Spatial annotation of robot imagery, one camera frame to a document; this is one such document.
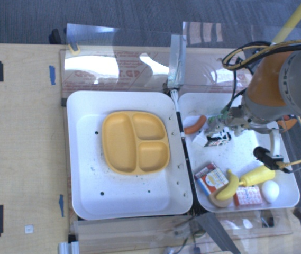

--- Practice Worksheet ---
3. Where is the red and white packet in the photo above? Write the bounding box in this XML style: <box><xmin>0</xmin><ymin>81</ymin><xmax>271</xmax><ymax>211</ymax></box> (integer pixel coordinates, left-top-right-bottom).
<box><xmin>233</xmin><ymin>185</ymin><xmax>263</xmax><ymax>206</ymax></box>

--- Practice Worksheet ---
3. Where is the orange sausage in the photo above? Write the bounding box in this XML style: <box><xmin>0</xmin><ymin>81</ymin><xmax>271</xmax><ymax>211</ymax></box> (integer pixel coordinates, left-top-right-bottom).
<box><xmin>184</xmin><ymin>114</ymin><xmax>207</xmax><ymax>135</ymax></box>

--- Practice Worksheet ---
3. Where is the yellow banana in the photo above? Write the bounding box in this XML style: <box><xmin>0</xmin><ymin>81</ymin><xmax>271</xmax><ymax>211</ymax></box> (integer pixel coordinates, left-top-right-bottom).
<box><xmin>215</xmin><ymin>169</ymin><xmax>240</xmax><ymax>201</ymax></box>

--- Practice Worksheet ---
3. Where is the red and white carton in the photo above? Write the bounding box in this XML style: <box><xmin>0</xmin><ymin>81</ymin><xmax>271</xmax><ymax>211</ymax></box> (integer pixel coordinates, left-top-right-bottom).
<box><xmin>194</xmin><ymin>162</ymin><xmax>230</xmax><ymax>197</ymax></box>

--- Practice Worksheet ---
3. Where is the white cube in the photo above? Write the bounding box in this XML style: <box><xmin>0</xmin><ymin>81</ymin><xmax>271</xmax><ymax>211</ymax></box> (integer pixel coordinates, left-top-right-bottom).
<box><xmin>192</xmin><ymin>132</ymin><xmax>209</xmax><ymax>148</ymax></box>

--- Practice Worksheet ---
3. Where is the tan round biscuit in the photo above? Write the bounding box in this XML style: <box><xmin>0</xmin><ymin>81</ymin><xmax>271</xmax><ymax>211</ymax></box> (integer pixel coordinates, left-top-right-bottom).
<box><xmin>208</xmin><ymin>190</ymin><xmax>233</xmax><ymax>208</ymax></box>

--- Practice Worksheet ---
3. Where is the black cylinder on white bracket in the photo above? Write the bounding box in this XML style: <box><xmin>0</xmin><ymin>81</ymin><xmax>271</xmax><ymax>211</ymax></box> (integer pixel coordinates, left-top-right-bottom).
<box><xmin>253</xmin><ymin>127</ymin><xmax>285</xmax><ymax>170</ymax></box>

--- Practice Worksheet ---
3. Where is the thin black and white rod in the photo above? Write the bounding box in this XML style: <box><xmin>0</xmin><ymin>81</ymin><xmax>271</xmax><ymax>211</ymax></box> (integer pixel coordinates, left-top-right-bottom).
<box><xmin>170</xmin><ymin>88</ymin><xmax>199</xmax><ymax>214</ymax></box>

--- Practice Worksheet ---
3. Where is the yellow divided plate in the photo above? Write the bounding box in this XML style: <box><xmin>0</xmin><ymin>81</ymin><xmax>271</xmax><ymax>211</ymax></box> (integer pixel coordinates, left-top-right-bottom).
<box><xmin>102</xmin><ymin>111</ymin><xmax>171</xmax><ymax>176</ymax></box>

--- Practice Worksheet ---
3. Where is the white plastic tray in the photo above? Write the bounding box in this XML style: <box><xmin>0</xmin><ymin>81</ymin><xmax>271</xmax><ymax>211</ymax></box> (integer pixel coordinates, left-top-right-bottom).
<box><xmin>66</xmin><ymin>90</ymin><xmax>194</xmax><ymax>221</ymax></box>
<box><xmin>178</xmin><ymin>92</ymin><xmax>301</xmax><ymax>213</ymax></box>

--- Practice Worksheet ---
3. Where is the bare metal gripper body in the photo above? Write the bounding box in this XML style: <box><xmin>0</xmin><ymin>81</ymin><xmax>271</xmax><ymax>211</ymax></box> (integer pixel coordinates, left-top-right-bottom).
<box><xmin>220</xmin><ymin>106</ymin><xmax>280</xmax><ymax>134</ymax></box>

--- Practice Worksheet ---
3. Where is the yellow squeeze bottle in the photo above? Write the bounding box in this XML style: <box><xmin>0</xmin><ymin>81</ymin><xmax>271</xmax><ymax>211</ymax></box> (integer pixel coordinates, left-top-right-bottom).
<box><xmin>239</xmin><ymin>165</ymin><xmax>276</xmax><ymax>187</ymax></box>

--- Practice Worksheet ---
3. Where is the white egg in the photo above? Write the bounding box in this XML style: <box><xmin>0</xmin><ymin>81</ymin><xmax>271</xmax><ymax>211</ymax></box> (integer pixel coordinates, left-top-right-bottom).
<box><xmin>261</xmin><ymin>180</ymin><xmax>280</xmax><ymax>204</ymax></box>

